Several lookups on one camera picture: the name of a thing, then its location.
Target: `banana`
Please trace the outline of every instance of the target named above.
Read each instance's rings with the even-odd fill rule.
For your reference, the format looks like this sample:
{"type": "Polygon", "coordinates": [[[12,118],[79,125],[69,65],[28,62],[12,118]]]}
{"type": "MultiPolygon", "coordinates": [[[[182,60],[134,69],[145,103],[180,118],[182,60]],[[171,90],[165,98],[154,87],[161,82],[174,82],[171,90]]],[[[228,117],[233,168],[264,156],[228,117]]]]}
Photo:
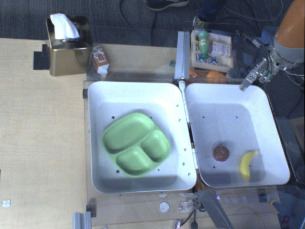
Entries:
{"type": "Polygon", "coordinates": [[[257,154],[258,154],[257,151],[248,152],[248,153],[244,154],[244,156],[242,157],[242,159],[240,161],[240,166],[239,166],[240,174],[242,175],[243,179],[245,179],[246,181],[250,180],[249,165],[250,165],[251,160],[253,159],[254,155],[257,155],[257,154]]]}

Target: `green bottle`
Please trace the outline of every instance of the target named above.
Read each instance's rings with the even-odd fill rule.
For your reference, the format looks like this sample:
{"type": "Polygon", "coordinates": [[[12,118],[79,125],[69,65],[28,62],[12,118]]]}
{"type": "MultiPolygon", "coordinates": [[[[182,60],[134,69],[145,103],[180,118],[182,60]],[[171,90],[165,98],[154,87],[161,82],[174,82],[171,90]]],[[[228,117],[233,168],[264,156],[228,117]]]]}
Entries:
{"type": "Polygon", "coordinates": [[[207,31],[201,31],[198,34],[199,39],[199,50],[201,52],[202,59],[208,59],[209,49],[210,49],[210,42],[209,42],[209,33],[207,31]]]}

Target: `wooden table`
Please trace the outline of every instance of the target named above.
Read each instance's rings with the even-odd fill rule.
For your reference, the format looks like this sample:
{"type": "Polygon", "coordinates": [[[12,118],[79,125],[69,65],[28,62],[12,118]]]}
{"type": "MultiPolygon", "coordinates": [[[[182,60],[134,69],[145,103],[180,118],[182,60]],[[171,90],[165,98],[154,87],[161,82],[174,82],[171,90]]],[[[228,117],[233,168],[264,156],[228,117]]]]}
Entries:
{"type": "MultiPolygon", "coordinates": [[[[0,39],[0,202],[10,200],[9,207],[0,207],[4,229],[71,229],[74,212],[86,210],[86,75],[53,77],[46,70],[34,71],[33,52],[44,43],[0,39]]],[[[258,207],[259,216],[254,208],[244,206],[243,213],[234,208],[230,220],[241,228],[279,228],[276,214],[267,208],[258,207]]],[[[183,228],[190,228],[190,222],[183,228]]],[[[109,229],[168,229],[173,221],[113,223],[109,229]]],[[[213,228],[208,216],[198,223],[213,228]]]]}

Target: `tissue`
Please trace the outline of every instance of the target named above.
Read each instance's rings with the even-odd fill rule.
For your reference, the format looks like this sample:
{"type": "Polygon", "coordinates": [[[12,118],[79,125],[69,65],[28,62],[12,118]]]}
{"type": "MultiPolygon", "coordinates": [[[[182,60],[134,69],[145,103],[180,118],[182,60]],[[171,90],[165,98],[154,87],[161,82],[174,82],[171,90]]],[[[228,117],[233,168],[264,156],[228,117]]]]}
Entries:
{"type": "Polygon", "coordinates": [[[62,40],[80,38],[76,26],[66,15],[62,13],[52,14],[50,19],[54,25],[55,39],[62,40]]]}

